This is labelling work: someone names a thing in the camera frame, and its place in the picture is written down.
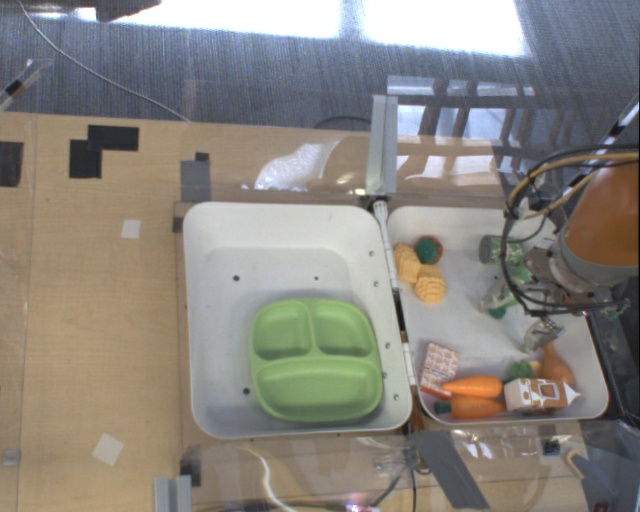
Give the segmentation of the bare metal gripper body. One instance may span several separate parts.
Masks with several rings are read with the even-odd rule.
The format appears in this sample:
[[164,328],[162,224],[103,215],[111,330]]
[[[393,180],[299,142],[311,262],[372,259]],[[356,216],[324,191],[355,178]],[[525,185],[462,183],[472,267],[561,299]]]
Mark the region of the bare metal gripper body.
[[535,246],[526,253],[524,264],[543,294],[538,302],[549,314],[578,314],[614,306],[610,290],[580,277],[558,248]]

